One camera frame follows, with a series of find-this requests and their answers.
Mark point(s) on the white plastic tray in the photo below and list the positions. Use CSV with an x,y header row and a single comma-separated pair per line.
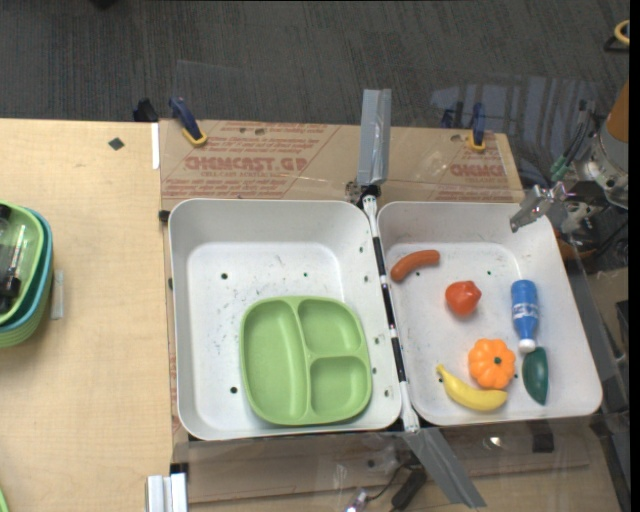
x,y
435,340
225,320

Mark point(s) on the red toy pepper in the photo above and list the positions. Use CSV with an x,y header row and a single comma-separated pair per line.
x,y
462,298

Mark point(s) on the orange-brown toy sausage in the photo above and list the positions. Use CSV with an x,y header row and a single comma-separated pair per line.
x,y
412,262

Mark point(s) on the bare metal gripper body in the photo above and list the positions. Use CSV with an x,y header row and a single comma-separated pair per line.
x,y
607,182

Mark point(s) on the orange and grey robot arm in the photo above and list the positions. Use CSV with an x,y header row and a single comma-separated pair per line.
x,y
620,112

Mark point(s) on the orange toy pumpkin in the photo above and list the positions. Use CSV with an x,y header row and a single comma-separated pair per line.
x,y
491,364

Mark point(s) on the black and white thin rod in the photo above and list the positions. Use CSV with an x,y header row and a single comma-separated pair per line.
x,y
383,272

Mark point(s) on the green divided plate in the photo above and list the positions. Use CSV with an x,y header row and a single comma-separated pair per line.
x,y
34,250
25,337
272,360

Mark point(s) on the blue divided plate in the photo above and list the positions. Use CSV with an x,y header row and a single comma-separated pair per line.
x,y
48,270

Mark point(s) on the blue toy bottle white cap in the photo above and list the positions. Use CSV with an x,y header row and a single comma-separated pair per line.
x,y
524,310

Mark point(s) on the brown cardboard board red print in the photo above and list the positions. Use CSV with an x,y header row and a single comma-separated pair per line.
x,y
280,160

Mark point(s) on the yellow banana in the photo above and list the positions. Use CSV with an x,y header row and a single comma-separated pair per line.
x,y
475,397

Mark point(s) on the dark green toy pepper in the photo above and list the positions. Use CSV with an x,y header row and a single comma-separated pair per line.
x,y
536,375

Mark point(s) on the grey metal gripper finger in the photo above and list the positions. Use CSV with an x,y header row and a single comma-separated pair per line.
x,y
540,194
522,216

